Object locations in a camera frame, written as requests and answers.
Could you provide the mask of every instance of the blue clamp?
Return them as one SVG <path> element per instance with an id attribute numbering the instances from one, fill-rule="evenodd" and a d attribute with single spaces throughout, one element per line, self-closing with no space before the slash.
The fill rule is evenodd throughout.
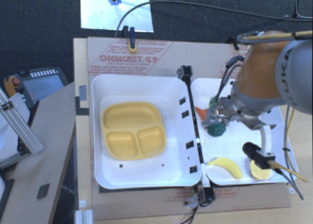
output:
<path id="1" fill-rule="evenodd" d="M 137 50 L 137 44 L 135 41 L 135 28 L 131 27 L 130 28 L 130 41 L 128 42 L 128 49 L 130 52 L 135 52 Z"/>
<path id="2" fill-rule="evenodd" d="M 119 4 L 122 3 L 122 0 L 116 0 L 116 1 L 109 0 L 109 3 L 113 6 L 118 6 Z"/>

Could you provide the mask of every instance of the yellow plate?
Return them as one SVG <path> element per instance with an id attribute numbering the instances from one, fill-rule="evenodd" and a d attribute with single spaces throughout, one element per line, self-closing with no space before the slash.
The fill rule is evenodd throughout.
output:
<path id="1" fill-rule="evenodd" d="M 148 102 L 126 102 L 102 113 L 102 131 L 109 153 L 120 160 L 149 158 L 161 154 L 166 134 L 158 109 Z"/>

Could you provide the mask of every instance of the black carpet floor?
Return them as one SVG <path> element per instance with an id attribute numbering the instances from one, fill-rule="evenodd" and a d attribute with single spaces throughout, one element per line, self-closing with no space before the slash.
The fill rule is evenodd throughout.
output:
<path id="1" fill-rule="evenodd" d="M 180 0 L 283 18 L 295 0 Z M 299 13 L 312 16 L 313 0 L 299 0 Z M 181 4 L 151 5 L 154 33 L 142 39 L 218 42 L 255 30 L 311 30 L 312 22 L 259 18 Z M 73 81 L 73 38 L 113 37 L 109 30 L 80 27 L 80 0 L 0 0 L 0 79 L 21 69 L 60 67 Z"/>

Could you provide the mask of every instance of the banana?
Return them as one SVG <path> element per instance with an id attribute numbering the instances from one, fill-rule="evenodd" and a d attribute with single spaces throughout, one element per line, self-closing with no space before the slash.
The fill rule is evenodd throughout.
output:
<path id="1" fill-rule="evenodd" d="M 224 157 L 216 158 L 212 162 L 208 162 L 208 165 L 216 165 L 227 169 L 236 179 L 242 178 L 240 167 L 232 160 Z"/>

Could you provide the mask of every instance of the carrot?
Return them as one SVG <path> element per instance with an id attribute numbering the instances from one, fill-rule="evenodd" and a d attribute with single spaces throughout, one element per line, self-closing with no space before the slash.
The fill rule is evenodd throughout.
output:
<path id="1" fill-rule="evenodd" d="M 207 109 L 202 110 L 202 109 L 197 108 L 197 107 L 195 107 L 195 109 L 196 109 L 196 112 L 198 113 L 198 115 L 200 116 L 200 118 L 202 120 L 205 120 L 205 115 L 206 115 Z"/>

